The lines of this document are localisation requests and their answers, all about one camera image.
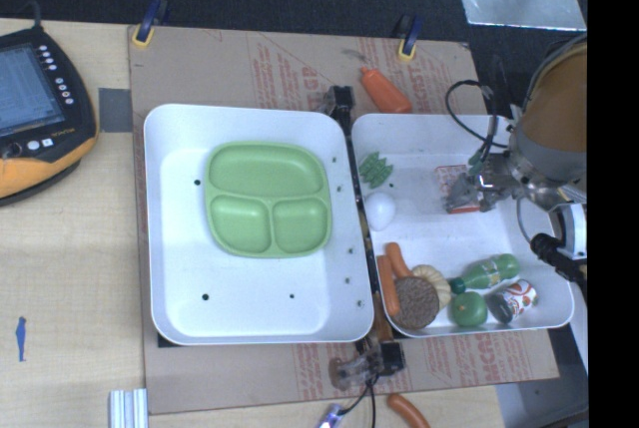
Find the blue clamp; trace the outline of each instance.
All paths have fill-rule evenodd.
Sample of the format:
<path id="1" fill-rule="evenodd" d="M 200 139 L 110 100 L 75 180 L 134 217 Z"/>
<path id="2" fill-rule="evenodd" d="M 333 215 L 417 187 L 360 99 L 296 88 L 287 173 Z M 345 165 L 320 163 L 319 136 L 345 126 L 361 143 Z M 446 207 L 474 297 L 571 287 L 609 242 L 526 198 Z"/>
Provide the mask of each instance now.
<path id="1" fill-rule="evenodd" d="M 394 34 L 396 37 L 401 38 L 399 49 L 397 50 L 400 60 L 411 61 L 415 57 L 415 42 L 422 25 L 423 19 L 419 15 L 412 17 L 412 20 L 408 15 L 402 15 L 397 22 Z"/>
<path id="2" fill-rule="evenodd" d="M 132 41 L 140 48 L 146 49 L 151 43 L 155 25 L 163 25 L 169 18 L 169 3 L 165 0 L 151 0 L 149 8 L 142 19 L 142 23 L 136 26 Z"/>

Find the soda can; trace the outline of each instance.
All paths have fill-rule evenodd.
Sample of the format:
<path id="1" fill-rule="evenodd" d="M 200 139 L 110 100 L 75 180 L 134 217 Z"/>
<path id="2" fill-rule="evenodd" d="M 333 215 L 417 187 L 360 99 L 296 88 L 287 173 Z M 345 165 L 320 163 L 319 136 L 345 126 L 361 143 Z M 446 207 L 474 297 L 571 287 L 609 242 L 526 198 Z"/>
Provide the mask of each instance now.
<path id="1" fill-rule="evenodd" d="M 501 323 L 510 323 L 517 319 L 537 305 L 538 301 L 537 291 L 525 279 L 519 279 L 486 298 L 488 309 Z"/>

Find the cookie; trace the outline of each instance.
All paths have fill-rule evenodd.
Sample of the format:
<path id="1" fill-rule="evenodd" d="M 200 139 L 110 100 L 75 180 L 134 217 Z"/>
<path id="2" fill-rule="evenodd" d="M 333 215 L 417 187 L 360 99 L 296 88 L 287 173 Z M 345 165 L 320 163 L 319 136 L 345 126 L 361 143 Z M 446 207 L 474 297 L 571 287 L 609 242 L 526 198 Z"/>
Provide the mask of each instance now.
<path id="1" fill-rule="evenodd" d="M 435 287 L 414 275 L 395 280 L 399 299 L 399 313 L 392 317 L 395 324 L 406 330 L 419 330 L 435 319 L 439 312 L 439 297 Z"/>

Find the white egg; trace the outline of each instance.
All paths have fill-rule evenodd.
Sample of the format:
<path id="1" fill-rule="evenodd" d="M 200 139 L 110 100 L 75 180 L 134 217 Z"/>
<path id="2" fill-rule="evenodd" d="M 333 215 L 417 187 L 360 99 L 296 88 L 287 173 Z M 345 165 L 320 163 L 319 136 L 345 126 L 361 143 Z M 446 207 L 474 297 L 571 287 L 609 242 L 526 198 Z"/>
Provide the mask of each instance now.
<path id="1" fill-rule="evenodd" d="M 386 229 L 395 217 L 395 201 L 386 193 L 369 194 L 363 206 L 368 225 L 374 231 Z"/>

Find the cardboard sheet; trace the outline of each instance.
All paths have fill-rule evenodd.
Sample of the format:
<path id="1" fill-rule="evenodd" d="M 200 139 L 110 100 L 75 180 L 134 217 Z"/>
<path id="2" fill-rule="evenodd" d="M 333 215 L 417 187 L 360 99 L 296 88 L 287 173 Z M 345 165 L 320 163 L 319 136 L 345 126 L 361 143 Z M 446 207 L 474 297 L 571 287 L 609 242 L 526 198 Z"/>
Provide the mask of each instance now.
<path id="1" fill-rule="evenodd" d="M 129 29 L 129 38 L 134 28 Z M 353 397 L 334 388 L 328 364 L 357 353 L 351 343 L 174 346 L 151 318 L 143 124 L 166 103 L 262 109 L 317 109 L 330 86 L 352 86 L 353 119 L 376 107 L 359 82 L 379 68 L 410 98 L 415 113 L 445 114 L 455 82 L 476 79 L 463 44 L 418 41 L 397 59 L 398 40 L 157 27 L 147 49 L 129 40 L 146 387 L 151 414 Z M 459 114 L 485 114 L 479 90 L 456 90 Z M 470 387 L 555 378 L 546 330 L 401 341 L 406 368 L 381 379 L 379 393 Z"/>

